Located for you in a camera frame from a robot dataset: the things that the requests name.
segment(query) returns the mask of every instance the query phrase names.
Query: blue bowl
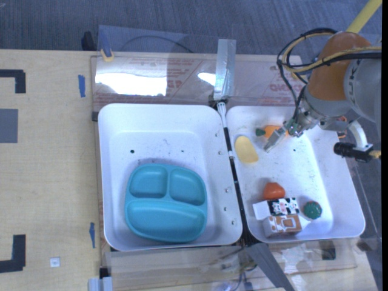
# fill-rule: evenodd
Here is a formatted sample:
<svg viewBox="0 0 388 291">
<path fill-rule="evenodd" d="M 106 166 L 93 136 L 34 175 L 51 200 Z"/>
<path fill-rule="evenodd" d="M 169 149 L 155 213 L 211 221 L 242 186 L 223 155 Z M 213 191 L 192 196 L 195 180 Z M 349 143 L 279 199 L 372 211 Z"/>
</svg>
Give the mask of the blue bowl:
<svg viewBox="0 0 388 291">
<path fill-rule="evenodd" d="M 187 243 L 205 230 L 206 187 L 192 170 L 145 164 L 130 175 L 124 210 L 128 227 L 138 236 L 165 243 Z"/>
</svg>

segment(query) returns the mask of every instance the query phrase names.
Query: table surface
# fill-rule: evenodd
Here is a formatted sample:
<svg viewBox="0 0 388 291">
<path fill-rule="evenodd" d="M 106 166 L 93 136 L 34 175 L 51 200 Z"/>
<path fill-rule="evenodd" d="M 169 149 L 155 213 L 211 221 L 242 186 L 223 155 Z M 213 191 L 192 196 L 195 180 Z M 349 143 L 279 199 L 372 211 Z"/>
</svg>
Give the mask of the table surface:
<svg viewBox="0 0 388 291">
<path fill-rule="evenodd" d="M 11 258 L 13 235 L 25 234 L 27 242 L 23 271 L 0 273 L 0 290 L 87 290 L 88 279 L 99 276 L 98 171 L 91 120 L 95 55 L 0 50 L 0 69 L 23 69 L 27 89 L 16 94 L 15 79 L 0 78 L 0 109 L 18 109 L 18 142 L 0 143 L 0 260 Z M 85 77 L 85 97 L 79 75 Z M 356 239 L 350 243 L 355 266 L 288 275 L 295 290 L 377 290 L 366 254 L 357 250 Z M 60 266 L 51 267 L 50 259 L 56 257 Z M 254 286 L 273 287 L 265 279 L 257 278 Z"/>
</svg>

